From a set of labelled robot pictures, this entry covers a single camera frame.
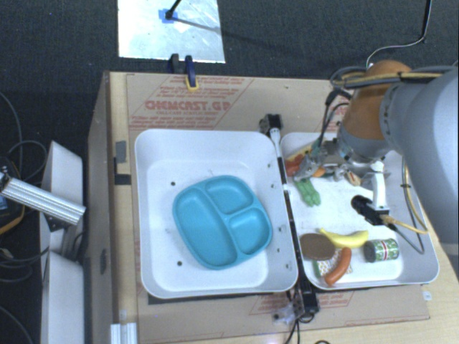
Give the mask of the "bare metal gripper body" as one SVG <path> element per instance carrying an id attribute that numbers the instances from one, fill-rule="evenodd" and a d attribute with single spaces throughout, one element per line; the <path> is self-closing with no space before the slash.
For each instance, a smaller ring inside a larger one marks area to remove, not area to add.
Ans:
<path id="1" fill-rule="evenodd" d="M 321 165 L 335 166 L 349 170 L 357 175 L 383 173 L 384 157 L 369 158 L 359 155 L 341 140 L 325 140 L 315 147 L 315 156 Z"/>

